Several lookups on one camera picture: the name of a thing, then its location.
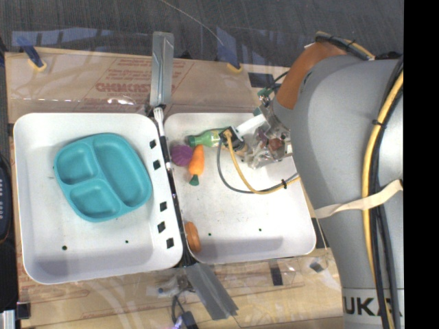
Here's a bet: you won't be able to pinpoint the orange carrot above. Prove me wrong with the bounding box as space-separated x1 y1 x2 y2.
187 144 206 186

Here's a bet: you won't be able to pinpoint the green bottle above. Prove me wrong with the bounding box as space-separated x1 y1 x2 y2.
186 128 228 149

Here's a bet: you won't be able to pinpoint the brown cardboard board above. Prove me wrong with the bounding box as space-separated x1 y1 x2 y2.
3 46 344 329

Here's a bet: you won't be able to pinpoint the orange doughnut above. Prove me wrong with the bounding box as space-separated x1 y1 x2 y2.
184 221 202 254

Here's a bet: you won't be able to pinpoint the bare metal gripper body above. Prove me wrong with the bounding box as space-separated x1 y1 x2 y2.
252 103 294 168

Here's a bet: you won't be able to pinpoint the purple grapes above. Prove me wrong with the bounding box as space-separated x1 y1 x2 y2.
170 144 194 167

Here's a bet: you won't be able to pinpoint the blue divided plate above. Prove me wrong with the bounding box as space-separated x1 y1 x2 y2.
53 132 154 223

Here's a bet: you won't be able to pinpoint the white plastic tray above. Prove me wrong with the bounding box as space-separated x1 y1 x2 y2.
163 112 317 265
12 112 184 285

